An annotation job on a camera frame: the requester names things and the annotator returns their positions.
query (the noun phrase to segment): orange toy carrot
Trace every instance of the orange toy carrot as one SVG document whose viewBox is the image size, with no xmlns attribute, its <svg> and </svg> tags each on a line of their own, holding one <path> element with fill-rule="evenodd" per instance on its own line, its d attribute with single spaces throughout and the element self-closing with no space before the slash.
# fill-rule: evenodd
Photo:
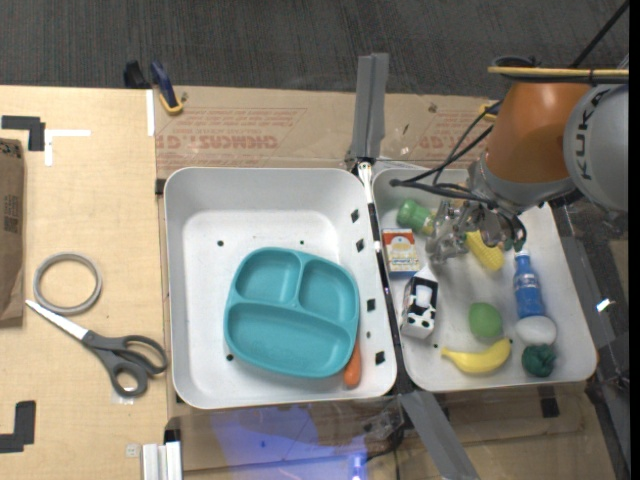
<svg viewBox="0 0 640 480">
<path fill-rule="evenodd" d="M 358 338 L 353 345 L 353 352 L 351 353 L 351 359 L 344 367 L 342 378 L 347 388 L 355 388 L 360 383 L 360 376 L 362 374 L 362 358 L 360 357 L 360 343 Z"/>
</svg>

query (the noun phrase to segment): scissor handle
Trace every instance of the scissor handle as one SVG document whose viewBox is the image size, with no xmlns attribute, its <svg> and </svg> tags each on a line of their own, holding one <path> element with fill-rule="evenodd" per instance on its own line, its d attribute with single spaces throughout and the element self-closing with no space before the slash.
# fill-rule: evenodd
<svg viewBox="0 0 640 480">
<path fill-rule="evenodd" d="M 106 338 L 93 331 L 89 331 L 82 338 L 82 342 L 91 348 L 111 351 L 123 359 L 141 366 L 150 375 L 162 373 L 169 365 L 167 354 L 162 346 L 157 341 L 147 338 L 146 336 L 131 334 L 129 336 L 122 336 L 119 338 Z M 136 344 L 146 345 L 153 349 L 159 363 L 154 364 L 146 355 L 141 352 L 131 350 L 130 345 Z"/>
<path fill-rule="evenodd" d="M 147 390 L 147 372 L 145 369 L 137 363 L 133 363 L 127 359 L 117 356 L 110 350 L 104 350 L 101 348 L 90 347 L 94 354 L 96 354 L 102 364 L 104 364 L 111 379 L 113 389 L 123 397 L 139 396 Z M 135 381 L 135 388 L 127 388 L 120 383 L 118 376 L 121 373 L 127 373 L 131 375 Z"/>
</svg>

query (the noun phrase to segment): scissors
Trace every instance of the scissors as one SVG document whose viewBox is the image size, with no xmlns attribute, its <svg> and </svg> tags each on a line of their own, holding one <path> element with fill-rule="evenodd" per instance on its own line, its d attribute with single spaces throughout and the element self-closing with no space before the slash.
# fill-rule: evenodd
<svg viewBox="0 0 640 480">
<path fill-rule="evenodd" d="M 120 338 L 105 338 L 48 310 L 37 302 L 27 300 L 26 304 L 51 323 L 71 334 L 96 354 L 107 369 L 111 384 L 120 396 L 134 397 L 143 394 L 147 390 L 147 377 L 162 373 L 167 369 L 167 354 L 159 343 L 146 336 L 129 335 Z M 156 355 L 160 359 L 160 364 L 156 365 L 141 352 L 131 350 L 129 345 L 147 345 L 151 347 L 157 352 Z M 132 389 L 123 386 L 118 380 L 118 375 L 121 373 L 131 375 L 136 381 L 136 387 Z"/>
</svg>

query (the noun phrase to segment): roll of tape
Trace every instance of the roll of tape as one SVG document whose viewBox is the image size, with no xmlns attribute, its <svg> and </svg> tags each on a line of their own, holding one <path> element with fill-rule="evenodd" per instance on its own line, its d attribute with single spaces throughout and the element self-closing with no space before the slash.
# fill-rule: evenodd
<svg viewBox="0 0 640 480">
<path fill-rule="evenodd" d="M 51 302 L 49 302 L 44 297 L 44 295 L 42 295 L 42 292 L 40 291 L 40 283 L 42 281 L 42 276 L 44 275 L 44 273 L 50 267 L 62 261 L 77 261 L 78 263 L 82 263 L 91 271 L 91 273 L 93 274 L 93 278 L 96 281 L 95 287 L 93 289 L 93 293 L 91 293 L 91 295 L 87 300 L 85 300 L 84 302 L 76 306 L 71 306 L 71 307 L 56 306 L 55 304 L 52 304 Z M 88 258 L 84 254 L 80 254 L 77 252 L 60 252 L 60 253 L 56 253 L 49 256 L 36 269 L 36 272 L 33 277 L 33 296 L 35 297 L 35 299 L 42 306 L 60 315 L 77 315 L 78 313 L 82 313 L 83 311 L 86 311 L 96 303 L 96 301 L 98 300 L 98 297 L 100 297 L 101 291 L 102 291 L 102 275 L 98 270 L 98 266 L 91 258 Z"/>
</svg>

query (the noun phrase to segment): gray carpet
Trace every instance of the gray carpet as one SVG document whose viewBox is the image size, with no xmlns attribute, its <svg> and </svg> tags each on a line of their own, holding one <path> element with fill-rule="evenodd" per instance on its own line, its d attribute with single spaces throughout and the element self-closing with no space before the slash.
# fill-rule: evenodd
<svg viewBox="0 0 640 480">
<path fill-rule="evenodd" d="M 353 90 L 391 55 L 390 92 L 499 98 L 500 55 L 569 64 L 624 0 L 0 0 L 0 83 L 123 87 L 157 59 L 179 85 Z M 614 67 L 629 13 L 587 57 Z"/>
</svg>

